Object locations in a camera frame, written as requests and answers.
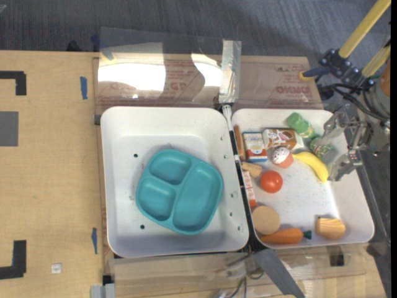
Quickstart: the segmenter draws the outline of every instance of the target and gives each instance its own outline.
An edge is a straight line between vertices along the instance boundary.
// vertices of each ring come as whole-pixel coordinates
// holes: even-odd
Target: green bottle
[[[297,112],[294,112],[287,118],[287,124],[303,138],[313,139],[317,137],[309,122],[303,119]]]

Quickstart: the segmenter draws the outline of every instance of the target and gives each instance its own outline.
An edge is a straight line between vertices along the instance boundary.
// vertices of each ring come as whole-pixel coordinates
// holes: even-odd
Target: gray square
[[[0,147],[18,147],[18,112],[0,112]]]

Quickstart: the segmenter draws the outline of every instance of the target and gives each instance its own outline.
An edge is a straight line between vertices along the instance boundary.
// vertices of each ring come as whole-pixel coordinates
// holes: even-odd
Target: gray cloth background
[[[339,48],[377,0],[0,0],[0,49],[93,50],[101,27],[234,38],[245,55],[306,56],[312,67]],[[362,68],[389,39],[388,10],[351,55]],[[375,202],[390,233],[390,154],[364,153]],[[377,230],[378,267],[391,295],[391,245]]]

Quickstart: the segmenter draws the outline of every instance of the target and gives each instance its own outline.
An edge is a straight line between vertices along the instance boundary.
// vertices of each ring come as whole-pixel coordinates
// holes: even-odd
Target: wooden table
[[[0,111],[19,112],[18,146],[0,147],[0,267],[12,265],[13,241],[27,242],[26,273],[0,280],[0,297],[89,297],[90,286],[102,283],[104,244],[93,123],[93,61],[98,57],[88,52],[0,51],[0,71],[27,75],[26,96],[16,96],[13,80],[0,79]],[[81,77],[87,79],[87,99]],[[384,297],[375,263],[364,255],[363,274],[298,284],[307,297]],[[57,263],[61,273],[52,273]],[[279,294],[274,285],[259,289],[249,284],[255,289],[248,297],[259,297],[254,294],[259,290],[262,295]]]

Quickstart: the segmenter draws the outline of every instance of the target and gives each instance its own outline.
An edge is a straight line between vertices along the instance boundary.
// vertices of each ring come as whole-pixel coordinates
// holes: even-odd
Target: black corner marker
[[[0,71],[0,79],[14,79],[15,95],[26,96],[26,74],[23,71]]]
[[[12,266],[0,267],[0,280],[24,277],[26,273],[26,241],[14,241]]]

